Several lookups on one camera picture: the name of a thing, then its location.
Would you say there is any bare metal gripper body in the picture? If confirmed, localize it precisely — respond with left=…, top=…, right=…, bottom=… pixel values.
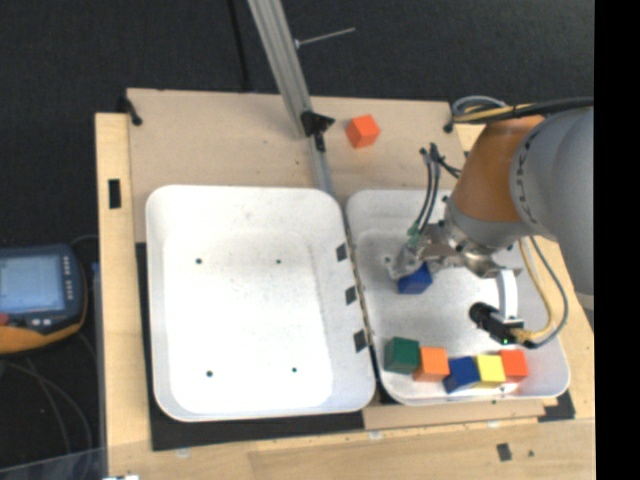
left=398, top=226, right=507, bottom=277

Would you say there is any blue cube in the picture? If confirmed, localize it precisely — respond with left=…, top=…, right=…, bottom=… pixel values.
left=442, top=355, right=483, bottom=395
left=397, top=262, right=434, bottom=296

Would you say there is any white plastic tray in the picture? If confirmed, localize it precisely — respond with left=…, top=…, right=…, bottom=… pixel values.
left=344, top=188, right=572, bottom=407
left=144, top=183, right=377, bottom=423

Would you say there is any green cube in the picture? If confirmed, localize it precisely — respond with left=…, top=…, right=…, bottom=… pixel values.
left=382, top=336, right=422, bottom=376

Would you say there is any orange cube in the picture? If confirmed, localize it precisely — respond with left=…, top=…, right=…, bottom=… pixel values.
left=344, top=114, right=382, bottom=150
left=499, top=348, right=531, bottom=381
left=412, top=346, right=451, bottom=384

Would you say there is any yellow cube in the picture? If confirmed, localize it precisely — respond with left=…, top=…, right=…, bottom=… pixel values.
left=474, top=353, right=508, bottom=385

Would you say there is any pale wood board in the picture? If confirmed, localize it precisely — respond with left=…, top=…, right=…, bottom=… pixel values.
left=125, top=87, right=561, bottom=431

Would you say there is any black cylinder on white bracket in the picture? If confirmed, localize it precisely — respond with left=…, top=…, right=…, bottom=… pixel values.
left=468, top=267, right=526, bottom=347

